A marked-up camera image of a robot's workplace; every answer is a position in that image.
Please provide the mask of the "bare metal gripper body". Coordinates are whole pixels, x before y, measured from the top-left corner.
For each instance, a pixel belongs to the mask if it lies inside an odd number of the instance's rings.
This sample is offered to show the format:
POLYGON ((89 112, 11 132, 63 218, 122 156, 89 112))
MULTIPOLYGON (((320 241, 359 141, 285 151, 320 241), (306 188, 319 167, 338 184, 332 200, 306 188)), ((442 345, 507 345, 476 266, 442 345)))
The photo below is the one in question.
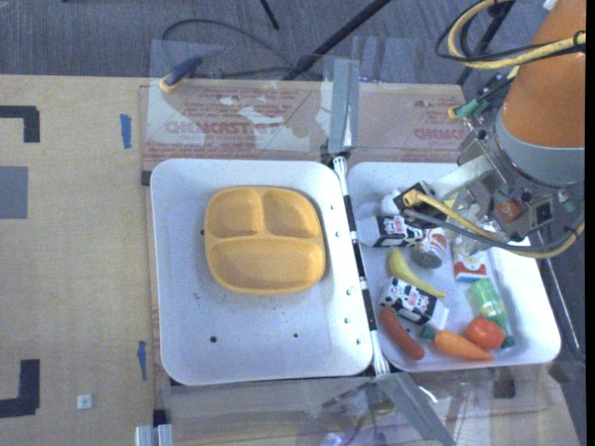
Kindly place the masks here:
POLYGON ((481 213, 519 242, 552 223, 570 222, 582 211, 584 150, 522 141, 506 127, 474 129, 460 146, 458 164, 478 157, 487 174, 468 186, 481 213))

